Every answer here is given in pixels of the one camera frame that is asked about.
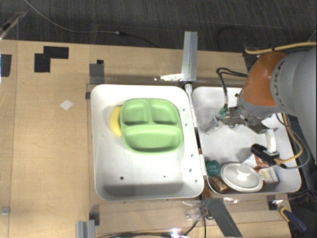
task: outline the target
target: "white wire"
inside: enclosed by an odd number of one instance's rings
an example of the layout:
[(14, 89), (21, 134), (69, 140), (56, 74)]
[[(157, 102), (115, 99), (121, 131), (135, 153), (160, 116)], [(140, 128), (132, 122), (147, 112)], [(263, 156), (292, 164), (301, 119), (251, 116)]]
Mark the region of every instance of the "white wire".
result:
[(71, 29), (68, 29), (66, 27), (63, 27), (61, 25), (58, 25), (57, 23), (51, 21), (49, 18), (47, 18), (46, 16), (44, 16), (42, 13), (40, 13), (35, 7), (33, 7), (27, 0), (24, 0), (38, 15), (40, 15), (41, 17), (43, 17), (44, 19), (46, 19), (48, 22), (52, 23), (53, 25), (63, 29), (63, 30), (66, 30), (68, 32), (71, 32), (71, 33), (77, 33), (77, 34), (90, 34), (90, 33), (110, 33), (110, 34), (120, 34), (119, 31), (116, 31), (116, 32), (113, 32), (113, 31), (75, 31), (75, 30), (71, 30)]

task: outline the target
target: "green plate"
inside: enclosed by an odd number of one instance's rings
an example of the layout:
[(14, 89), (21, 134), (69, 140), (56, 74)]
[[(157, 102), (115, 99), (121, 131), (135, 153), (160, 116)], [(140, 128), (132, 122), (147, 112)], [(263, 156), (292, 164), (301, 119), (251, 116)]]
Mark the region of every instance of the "green plate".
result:
[(162, 99), (131, 99), (120, 113), (122, 139), (136, 153), (166, 153), (183, 144), (183, 129), (175, 105)]

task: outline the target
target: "wooden surface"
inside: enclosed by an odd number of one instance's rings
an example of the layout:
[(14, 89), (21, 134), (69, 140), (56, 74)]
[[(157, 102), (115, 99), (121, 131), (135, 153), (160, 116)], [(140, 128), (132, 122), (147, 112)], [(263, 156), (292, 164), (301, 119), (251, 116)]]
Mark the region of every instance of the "wooden surface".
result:
[[(34, 73), (34, 53), (43, 53), (44, 45), (69, 47), (69, 59), (52, 59), (51, 73)], [(17, 55), (9, 237), (73, 238), (76, 221), (86, 221), (90, 211), (85, 100), (89, 63), (104, 60), (105, 75), (110, 78), (155, 78), (179, 73), (182, 51), (19, 41)], [(245, 72), (241, 54), (198, 52), (198, 78), (216, 78), (214, 71), (220, 66)], [(66, 100), (74, 103), (68, 111), (60, 107)], [(9, 184), (2, 175), (0, 181)], [(242, 204), (229, 210), (244, 237), (290, 237), (287, 223), (265, 207), (246, 210)], [(140, 212), (134, 221), (144, 218)], [(164, 222), (164, 218), (162, 213), (155, 221)], [(119, 215), (115, 224), (124, 226), (124, 221)], [(208, 225), (207, 237), (222, 237), (214, 221)], [(203, 237), (203, 232), (197, 227), (191, 237)]]

